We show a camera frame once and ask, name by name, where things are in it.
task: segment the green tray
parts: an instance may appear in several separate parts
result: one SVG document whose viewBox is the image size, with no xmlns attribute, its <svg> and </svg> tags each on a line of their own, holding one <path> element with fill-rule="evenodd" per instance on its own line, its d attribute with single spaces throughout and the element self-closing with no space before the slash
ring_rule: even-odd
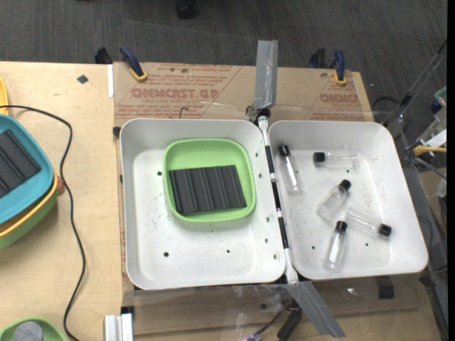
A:
<svg viewBox="0 0 455 341">
<path fill-rule="evenodd" d="M 46 320 L 43 317 L 32 316 L 21 318 L 20 320 L 14 321 L 7 325 L 5 328 L 0 330 L 0 341 L 14 341 L 14 331 L 16 328 L 24 322 L 33 321 L 38 323 L 43 329 L 44 341 L 68 341 L 68 338 L 61 332 L 51 321 Z"/>
<path fill-rule="evenodd" d="M 182 215 L 177 212 L 169 171 L 213 166 L 232 166 L 237 169 L 245 196 L 246 207 L 197 212 Z M 217 138 L 184 139 L 175 141 L 164 154 L 164 190 L 172 213 L 190 222 L 221 222 L 248 216 L 256 205 L 255 182 L 250 160 L 245 149 L 233 140 Z"/>
</svg>

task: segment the gray carpet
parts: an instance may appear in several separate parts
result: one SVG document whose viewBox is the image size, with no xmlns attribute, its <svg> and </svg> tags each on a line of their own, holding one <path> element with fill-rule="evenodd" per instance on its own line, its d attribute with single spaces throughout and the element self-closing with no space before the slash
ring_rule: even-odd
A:
<svg viewBox="0 0 455 341">
<path fill-rule="evenodd" d="M 374 104 L 401 101 L 447 38 L 448 0 L 197 0 L 190 20 L 177 17 L 176 1 L 0 0 L 0 60 L 94 63 L 101 46 L 121 60 L 126 45 L 142 61 L 255 65 L 257 41 L 277 39 L 280 67 L 308 67 L 319 48 L 330 64 L 341 49 Z M 434 120 L 444 86 L 446 53 L 407 107 L 408 141 Z"/>
</svg>

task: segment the chair wheel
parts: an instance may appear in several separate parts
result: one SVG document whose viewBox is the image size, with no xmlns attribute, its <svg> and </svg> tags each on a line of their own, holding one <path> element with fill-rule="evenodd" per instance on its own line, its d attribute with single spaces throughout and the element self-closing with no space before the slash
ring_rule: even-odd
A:
<svg viewBox="0 0 455 341">
<path fill-rule="evenodd" d="M 193 18 L 195 15 L 194 1 L 192 0 L 178 0 L 176 2 L 176 8 L 179 18 L 188 19 Z"/>
</svg>

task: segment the wooden table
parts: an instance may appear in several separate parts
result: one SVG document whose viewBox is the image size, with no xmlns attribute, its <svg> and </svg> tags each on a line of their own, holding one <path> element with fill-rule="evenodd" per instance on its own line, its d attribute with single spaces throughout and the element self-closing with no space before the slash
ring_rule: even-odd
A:
<svg viewBox="0 0 455 341">
<path fill-rule="evenodd" d="M 296 69 L 292 74 L 307 77 L 310 70 Z M 86 83 L 77 80 L 81 75 L 88 79 Z M 360 74 L 355 75 L 359 92 L 366 100 Z M 112 135 L 114 99 L 108 97 L 107 66 L 0 62 L 0 76 L 6 83 L 10 104 L 51 112 L 73 126 L 73 142 L 63 170 L 74 196 L 75 226 L 85 249 L 87 272 L 68 316 L 68 328 L 80 340 L 102 340 L 104 316 L 119 315 L 123 296 L 121 206 L 116 138 Z M 20 109 L 10 109 L 10 115 L 30 132 L 58 169 L 68 141 L 66 126 Z M 57 205 L 26 236 L 0 249 L 0 328 L 19 318 L 39 315 L 63 330 L 63 314 L 81 266 L 70 223 L 69 196 L 63 193 Z M 347 339 L 434 340 L 438 337 L 425 289 L 419 284 L 416 287 L 417 306 L 410 309 L 364 316 L 344 313 L 345 316 L 337 318 Z M 242 337 L 245 332 L 260 327 L 245 326 Z M 276 335 L 277 327 L 267 337 Z M 318 335 L 309 322 L 301 323 L 295 335 L 296 340 L 332 340 L 330 336 Z M 140 340 L 236 340 L 238 337 L 238 329 L 225 332 L 207 329 L 191 334 L 143 336 Z M 264 336 L 264 340 L 275 338 Z"/>
</svg>

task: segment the black cap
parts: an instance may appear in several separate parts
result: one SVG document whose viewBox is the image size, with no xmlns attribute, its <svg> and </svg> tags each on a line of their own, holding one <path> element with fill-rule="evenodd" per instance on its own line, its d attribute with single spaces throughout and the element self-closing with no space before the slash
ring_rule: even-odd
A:
<svg viewBox="0 0 455 341">
<path fill-rule="evenodd" d="M 335 230 L 341 231 L 341 232 L 346 232 L 346 229 L 348 228 L 348 224 L 346 224 L 344 221 L 337 221 Z"/>
<path fill-rule="evenodd" d="M 380 224 L 378 227 L 378 234 L 389 236 L 392 233 L 392 228 L 388 224 Z"/>
<path fill-rule="evenodd" d="M 323 151 L 317 151 L 313 154 L 313 161 L 315 163 L 321 163 L 326 161 L 326 154 Z"/>
<path fill-rule="evenodd" d="M 340 183 L 338 186 L 344 188 L 345 190 L 349 190 L 349 188 L 350 188 L 350 182 L 349 182 L 349 180 L 347 180 L 347 179 L 343 179 L 343 180 L 341 181 L 341 183 Z"/>
<path fill-rule="evenodd" d="M 278 151 L 279 153 L 282 155 L 282 156 L 290 156 L 291 155 L 291 151 L 289 150 L 289 147 L 287 145 L 281 145 L 279 148 L 278 148 Z"/>
</svg>

